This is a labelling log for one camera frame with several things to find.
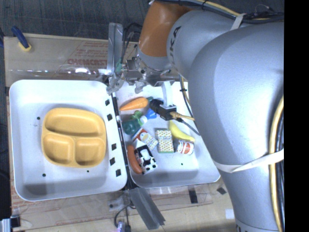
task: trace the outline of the yellow banana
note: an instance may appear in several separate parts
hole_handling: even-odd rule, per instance
[[[172,132],[172,136],[177,139],[187,140],[195,142],[195,138],[182,132],[173,121],[169,121],[169,130]]]

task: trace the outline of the white strap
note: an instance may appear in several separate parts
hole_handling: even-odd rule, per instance
[[[233,26],[231,27],[231,30],[234,30],[234,29],[238,29],[241,25],[241,22],[242,22],[242,19],[243,19],[243,16],[245,15],[246,13],[243,13],[243,14],[240,14],[236,17],[234,23],[233,23]]]
[[[222,170],[227,173],[234,173],[238,171],[243,171],[243,170],[259,167],[265,164],[271,165],[273,163],[282,161],[283,159],[284,159],[284,148],[273,154],[262,156],[244,165],[224,165],[224,164],[217,163],[214,160],[213,160],[213,163],[219,170]]]

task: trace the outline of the tin can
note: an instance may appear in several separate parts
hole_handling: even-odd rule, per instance
[[[194,143],[176,139],[174,141],[174,149],[176,153],[191,155],[194,151]]]

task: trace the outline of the orange hot dog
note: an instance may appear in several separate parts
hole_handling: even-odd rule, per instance
[[[129,159],[132,170],[137,174],[141,174],[142,169],[135,158],[134,147],[132,145],[127,146],[127,158]]]

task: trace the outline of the toy carrot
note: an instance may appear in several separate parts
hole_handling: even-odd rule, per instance
[[[139,97],[132,101],[130,101],[128,104],[120,107],[120,111],[127,111],[127,110],[133,110],[133,109],[140,109],[144,108],[148,105],[148,102],[151,101],[153,97],[145,98],[145,97]]]

